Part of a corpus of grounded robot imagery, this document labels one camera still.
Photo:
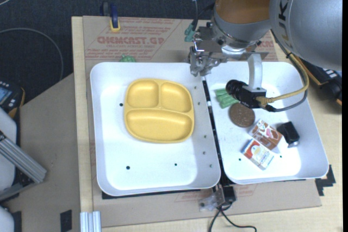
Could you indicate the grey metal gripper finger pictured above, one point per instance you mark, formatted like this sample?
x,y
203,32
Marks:
x,y
196,65
210,65

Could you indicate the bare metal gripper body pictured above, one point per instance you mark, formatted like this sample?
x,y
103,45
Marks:
x,y
210,42

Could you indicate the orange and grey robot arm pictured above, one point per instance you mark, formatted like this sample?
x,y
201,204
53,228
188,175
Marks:
x,y
304,13

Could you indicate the green toy vegetable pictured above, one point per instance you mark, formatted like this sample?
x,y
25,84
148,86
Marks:
x,y
225,100

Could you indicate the thin black and white rod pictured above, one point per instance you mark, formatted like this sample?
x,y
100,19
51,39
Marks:
x,y
212,122

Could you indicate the brown cardboard board red print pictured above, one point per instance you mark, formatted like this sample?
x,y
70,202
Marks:
x,y
141,40

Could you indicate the brown round biscuit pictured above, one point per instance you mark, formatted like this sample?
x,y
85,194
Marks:
x,y
242,116

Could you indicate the yellow divided plate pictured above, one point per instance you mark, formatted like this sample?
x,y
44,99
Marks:
x,y
159,122

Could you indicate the green toy broccoli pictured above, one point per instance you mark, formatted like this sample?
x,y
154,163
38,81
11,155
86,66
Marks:
x,y
127,58

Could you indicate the brown and white carton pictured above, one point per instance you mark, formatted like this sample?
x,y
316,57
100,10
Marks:
x,y
267,135

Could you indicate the orange and white carton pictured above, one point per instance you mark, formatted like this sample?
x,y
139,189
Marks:
x,y
258,155

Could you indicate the small black bottle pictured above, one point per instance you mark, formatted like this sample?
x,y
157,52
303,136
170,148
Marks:
x,y
288,131

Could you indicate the white plastic tray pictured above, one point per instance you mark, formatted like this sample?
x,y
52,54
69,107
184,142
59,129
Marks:
x,y
152,168
288,165

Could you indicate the black cylinder on white bracket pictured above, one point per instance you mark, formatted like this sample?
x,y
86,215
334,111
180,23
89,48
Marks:
x,y
255,73

